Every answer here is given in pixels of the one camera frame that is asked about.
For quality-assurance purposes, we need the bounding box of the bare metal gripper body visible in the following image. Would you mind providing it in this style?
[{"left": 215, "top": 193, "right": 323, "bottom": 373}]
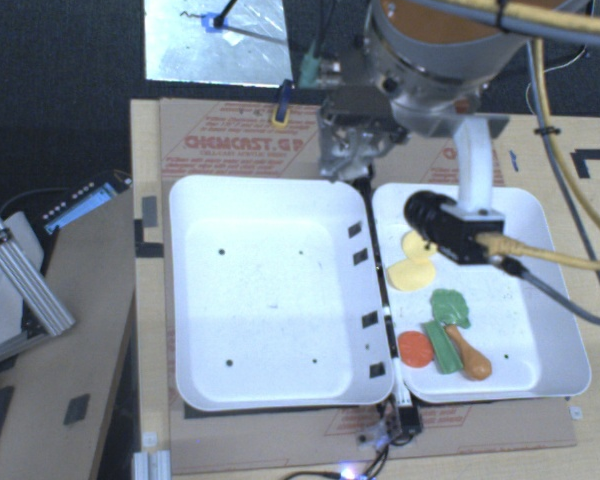
[{"left": 320, "top": 67, "right": 482, "bottom": 142}]

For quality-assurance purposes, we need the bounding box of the brown cardboard board, red print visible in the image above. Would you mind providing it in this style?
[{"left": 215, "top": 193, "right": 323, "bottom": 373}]
[{"left": 157, "top": 97, "right": 579, "bottom": 475}]

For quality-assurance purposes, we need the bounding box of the pale yellow toy food piece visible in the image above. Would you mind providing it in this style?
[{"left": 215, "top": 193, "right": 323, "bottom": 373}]
[{"left": 386, "top": 229, "right": 437, "bottom": 293}]

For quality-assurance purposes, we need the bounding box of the thin black and white rod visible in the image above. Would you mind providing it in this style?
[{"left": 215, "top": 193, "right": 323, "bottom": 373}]
[{"left": 353, "top": 177, "right": 413, "bottom": 410}]

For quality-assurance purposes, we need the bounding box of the white plastic tray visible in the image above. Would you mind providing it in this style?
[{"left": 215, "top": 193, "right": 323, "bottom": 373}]
[
  {"left": 168, "top": 174, "right": 397, "bottom": 413},
  {"left": 371, "top": 182, "right": 593, "bottom": 404}
]

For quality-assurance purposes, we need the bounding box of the green toy leafy vegetable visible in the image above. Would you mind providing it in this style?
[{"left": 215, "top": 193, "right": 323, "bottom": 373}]
[{"left": 429, "top": 288, "right": 472, "bottom": 330}]

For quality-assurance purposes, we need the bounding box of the orange round toy slice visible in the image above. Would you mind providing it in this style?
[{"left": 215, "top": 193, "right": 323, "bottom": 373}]
[{"left": 397, "top": 331, "right": 436, "bottom": 368}]

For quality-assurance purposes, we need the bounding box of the black cylinder on white bracket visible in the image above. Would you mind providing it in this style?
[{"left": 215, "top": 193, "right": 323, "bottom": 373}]
[{"left": 403, "top": 116, "right": 506, "bottom": 265}]

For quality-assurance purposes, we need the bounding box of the black block with thin wires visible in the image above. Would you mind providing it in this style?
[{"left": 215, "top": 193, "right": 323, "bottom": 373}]
[{"left": 396, "top": 406, "right": 425, "bottom": 435}]

